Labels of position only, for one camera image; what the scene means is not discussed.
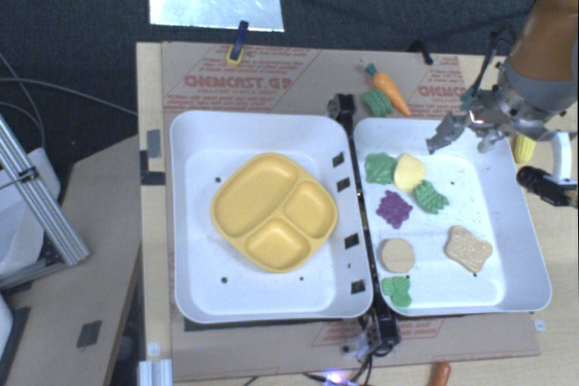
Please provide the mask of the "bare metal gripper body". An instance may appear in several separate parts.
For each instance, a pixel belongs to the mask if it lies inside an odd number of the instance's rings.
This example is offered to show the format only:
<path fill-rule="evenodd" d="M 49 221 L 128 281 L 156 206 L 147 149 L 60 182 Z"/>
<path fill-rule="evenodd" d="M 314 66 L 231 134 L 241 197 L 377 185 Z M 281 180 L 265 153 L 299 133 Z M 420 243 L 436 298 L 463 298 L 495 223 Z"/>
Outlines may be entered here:
<path fill-rule="evenodd" d="M 470 87 L 464 93 L 464 110 L 465 127 L 479 137 L 521 134 L 533 140 L 548 140 L 553 132 L 546 123 L 561 112 L 561 98 L 546 86 L 528 95 L 509 86 L 490 90 Z"/>

